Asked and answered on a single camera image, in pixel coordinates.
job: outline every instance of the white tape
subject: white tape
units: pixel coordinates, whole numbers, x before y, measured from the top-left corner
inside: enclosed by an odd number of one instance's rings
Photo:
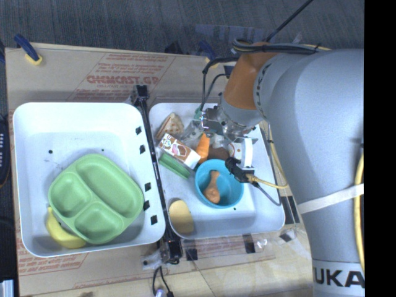
[[[298,205],[298,211],[302,215],[311,211],[326,208],[339,202],[346,201],[364,194],[364,184],[337,191],[331,195],[303,202]]]

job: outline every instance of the orange carrot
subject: orange carrot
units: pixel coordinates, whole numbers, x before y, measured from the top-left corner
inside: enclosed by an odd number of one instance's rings
[[[207,137],[205,133],[202,133],[202,136],[200,137],[196,148],[196,152],[200,155],[200,160],[198,161],[198,164],[201,164],[208,159],[209,145],[210,138]]]

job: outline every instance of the yellow banana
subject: yellow banana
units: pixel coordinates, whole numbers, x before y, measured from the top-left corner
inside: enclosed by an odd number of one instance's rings
[[[45,224],[49,235],[61,246],[68,249],[78,249],[85,246],[85,241],[79,236],[67,232],[54,216],[53,209],[48,207],[48,218]]]

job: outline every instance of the green divided plate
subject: green divided plate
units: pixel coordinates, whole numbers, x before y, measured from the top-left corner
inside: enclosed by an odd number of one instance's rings
[[[49,187],[56,216],[91,244],[120,235],[140,214],[140,187],[120,167],[100,154],[88,154],[67,167]]]

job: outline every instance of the gray carpet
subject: gray carpet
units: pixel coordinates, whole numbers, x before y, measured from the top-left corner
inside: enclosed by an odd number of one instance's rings
[[[207,41],[218,56],[230,41],[264,39],[305,0],[0,0],[0,38],[64,45],[162,52],[177,41],[183,53]],[[364,0],[315,0],[275,38],[329,48],[364,47]],[[0,113],[7,112],[0,67]],[[11,183],[0,189],[0,218],[13,221]],[[0,274],[14,277],[13,232],[0,225]]]

